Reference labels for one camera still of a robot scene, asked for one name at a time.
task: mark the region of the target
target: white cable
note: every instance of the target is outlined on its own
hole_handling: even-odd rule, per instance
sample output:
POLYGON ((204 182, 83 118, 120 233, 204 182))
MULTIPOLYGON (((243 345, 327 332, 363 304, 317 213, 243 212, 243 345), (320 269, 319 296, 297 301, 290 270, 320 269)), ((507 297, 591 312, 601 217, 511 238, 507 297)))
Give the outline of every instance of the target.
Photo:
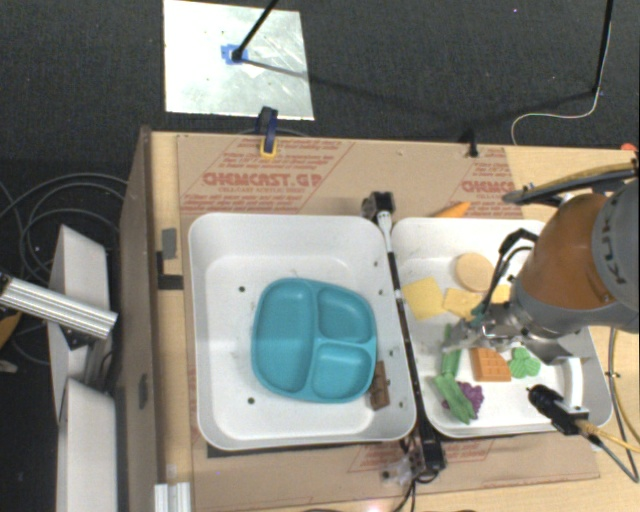
POLYGON ((511 124, 511 142, 513 142, 514 146, 518 145, 518 143, 516 142, 516 136, 515 136, 516 124, 518 124, 520 121, 522 121, 527 117, 553 117, 556 119, 584 119, 585 117, 589 117, 591 114, 595 112, 596 107, 598 106, 598 98, 600 97, 600 90, 602 89, 602 85, 601 85, 602 73, 604 72, 604 65, 605 65, 605 62, 607 61, 607 55, 609 53, 610 40, 611 40, 611 27, 609 27, 609 33, 607 34, 607 44, 605 45, 605 48, 604 48, 602 66, 600 67, 600 83, 598 84, 598 87, 596 89, 591 110, 589 110, 589 112, 586 112, 584 114, 577 114, 577 115, 552 114, 547 112, 531 112, 529 114, 523 114, 520 117, 517 117, 516 120, 511 124))

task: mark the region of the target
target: metal plate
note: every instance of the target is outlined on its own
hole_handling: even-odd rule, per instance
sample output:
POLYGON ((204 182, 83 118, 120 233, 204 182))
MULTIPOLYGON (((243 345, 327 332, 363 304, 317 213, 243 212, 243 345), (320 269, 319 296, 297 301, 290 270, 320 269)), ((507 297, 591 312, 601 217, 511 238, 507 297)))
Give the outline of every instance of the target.
POLYGON ((262 9, 165 0, 168 112, 255 117, 263 106, 283 119, 313 120, 300 14, 271 12, 233 63, 262 9))

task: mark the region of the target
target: blue clamp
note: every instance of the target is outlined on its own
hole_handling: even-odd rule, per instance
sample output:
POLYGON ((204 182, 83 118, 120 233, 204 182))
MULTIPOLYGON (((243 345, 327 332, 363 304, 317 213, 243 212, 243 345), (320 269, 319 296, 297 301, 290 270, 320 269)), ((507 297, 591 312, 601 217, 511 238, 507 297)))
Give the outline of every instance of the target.
POLYGON ((256 119, 255 133, 264 134, 260 141, 260 156, 274 158, 276 156, 276 129, 278 126, 278 111, 270 107, 262 107, 256 119))
POLYGON ((224 59, 224 61, 227 64, 230 64, 232 66, 235 66, 237 64, 242 64, 243 60, 249 60, 249 50, 244 50, 242 52, 242 59, 239 61, 234 61, 233 58, 231 57, 231 54, 233 53, 233 50, 235 50, 236 48, 239 48, 240 45, 238 44, 223 44, 220 47, 220 52, 222 52, 222 58, 224 59))

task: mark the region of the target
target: white plastic tray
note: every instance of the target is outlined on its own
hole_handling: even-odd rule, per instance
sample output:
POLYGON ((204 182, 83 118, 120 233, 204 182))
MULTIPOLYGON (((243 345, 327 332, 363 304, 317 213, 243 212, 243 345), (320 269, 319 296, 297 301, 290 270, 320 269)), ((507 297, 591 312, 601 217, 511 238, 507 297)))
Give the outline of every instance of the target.
MULTIPOLYGON (((404 219, 392 233, 400 281, 406 285, 434 277, 443 294, 447 288, 462 288, 454 278, 458 256, 476 252, 495 264, 498 247, 507 234, 520 227, 539 233, 542 225, 538 221, 523 220, 404 219)), ((509 274, 517 274, 527 254, 521 252, 514 257, 509 274)), ((466 438, 553 430, 550 421, 538 413, 527 398, 526 388, 538 383, 558 391, 571 405, 589 408, 590 420, 594 423, 604 424, 608 420, 611 405, 607 399, 604 375, 591 336, 587 329, 583 329, 576 335, 565 337, 572 339, 564 341, 580 347, 584 357, 571 358, 556 366, 543 365, 537 377, 512 379, 510 383, 476 383, 468 351, 463 351, 457 380, 481 384, 485 397, 478 419, 465 425, 442 407, 442 397, 432 383, 432 378, 440 373, 440 346, 445 325, 453 324, 459 318, 444 313, 417 321, 409 308, 406 309, 427 416, 443 434, 466 438)), ((509 353, 504 355, 505 359, 510 358, 509 353)))
POLYGON ((382 234, 359 217, 212 213, 189 232, 197 408, 203 436, 226 450, 387 441, 416 418, 382 234), (262 291, 283 277, 343 286, 371 305, 391 405, 368 397, 318 404, 277 395, 251 369, 251 329, 262 291))

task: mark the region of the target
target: beige round toy food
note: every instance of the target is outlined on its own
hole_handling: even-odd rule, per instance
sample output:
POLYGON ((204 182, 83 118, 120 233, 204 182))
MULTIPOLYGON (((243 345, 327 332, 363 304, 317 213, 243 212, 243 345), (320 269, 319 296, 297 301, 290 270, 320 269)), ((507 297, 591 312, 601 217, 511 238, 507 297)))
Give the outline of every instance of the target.
POLYGON ((482 254, 468 252, 456 260, 455 274, 462 287, 482 293, 491 285, 493 265, 482 254))

